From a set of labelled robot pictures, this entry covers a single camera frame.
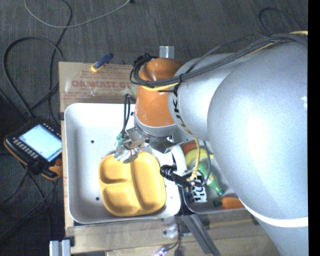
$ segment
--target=gray carpet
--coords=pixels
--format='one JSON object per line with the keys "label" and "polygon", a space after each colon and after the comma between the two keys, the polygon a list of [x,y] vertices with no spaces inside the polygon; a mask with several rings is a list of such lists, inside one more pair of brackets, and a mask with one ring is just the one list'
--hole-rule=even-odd
{"label": "gray carpet", "polygon": [[[67,0],[72,8],[71,25],[79,24],[108,13],[125,0]],[[61,0],[29,0],[29,8],[42,20],[64,26],[69,9]],[[135,0],[123,9],[76,28],[65,31],[58,47],[65,61],[93,63],[112,52],[111,63],[131,64],[136,57],[149,53],[157,56],[159,46],[174,46],[175,58],[187,62],[200,57],[217,45],[266,31],[259,22],[259,12],[276,8],[261,15],[271,33],[308,30],[308,0]],[[44,25],[25,9],[23,0],[0,1],[0,53],[15,40],[41,37],[56,43],[62,28]],[[230,44],[217,53],[234,52],[248,42]],[[23,40],[9,51],[6,60],[8,73],[29,106],[35,104],[58,82],[58,61],[55,54],[50,85],[50,63],[54,48],[42,40]],[[10,88],[4,71],[0,70],[0,88],[17,109],[25,109]],[[0,96],[0,136],[18,128],[24,122],[15,109]],[[59,95],[33,110],[37,117],[52,119],[59,116]],[[11,192],[24,175],[19,162],[0,147],[0,201]],[[46,195],[52,183],[41,176],[31,175]],[[49,255],[49,241],[64,238],[64,206],[61,181],[56,187],[52,204],[47,211],[23,221],[7,231],[29,211],[42,196],[28,176],[21,191],[0,208],[0,255]]]}

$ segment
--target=screen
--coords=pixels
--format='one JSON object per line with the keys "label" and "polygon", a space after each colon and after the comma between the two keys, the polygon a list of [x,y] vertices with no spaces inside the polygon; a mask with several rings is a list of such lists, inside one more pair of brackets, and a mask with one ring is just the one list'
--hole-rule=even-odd
{"label": "screen", "polygon": [[62,152],[61,140],[41,124],[21,135],[19,139],[49,162]]}

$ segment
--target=orange toy vegetable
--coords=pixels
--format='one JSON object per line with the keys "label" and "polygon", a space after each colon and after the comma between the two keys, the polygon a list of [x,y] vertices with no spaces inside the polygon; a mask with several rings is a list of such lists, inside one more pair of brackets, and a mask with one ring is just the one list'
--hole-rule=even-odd
{"label": "orange toy vegetable", "polygon": [[236,209],[236,208],[245,207],[239,198],[228,197],[228,196],[223,197],[221,201],[214,200],[213,205],[215,207],[221,206],[223,209]]}
{"label": "orange toy vegetable", "polygon": [[196,143],[194,140],[187,142],[184,144],[181,149],[184,155],[186,155],[189,151],[195,149],[197,147]]}

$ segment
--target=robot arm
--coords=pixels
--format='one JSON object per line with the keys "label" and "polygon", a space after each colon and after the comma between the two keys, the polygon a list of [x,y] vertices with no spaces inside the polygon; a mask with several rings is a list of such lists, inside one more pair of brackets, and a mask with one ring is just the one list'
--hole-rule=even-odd
{"label": "robot arm", "polygon": [[[173,120],[144,123],[143,114],[152,112],[137,104],[135,123],[149,141],[180,129],[209,142],[229,184],[281,255],[308,255],[308,40],[285,34],[260,41],[192,60],[172,78],[143,80],[135,67],[136,82],[145,86],[138,89],[163,94]],[[167,111],[156,100],[148,104]]]}

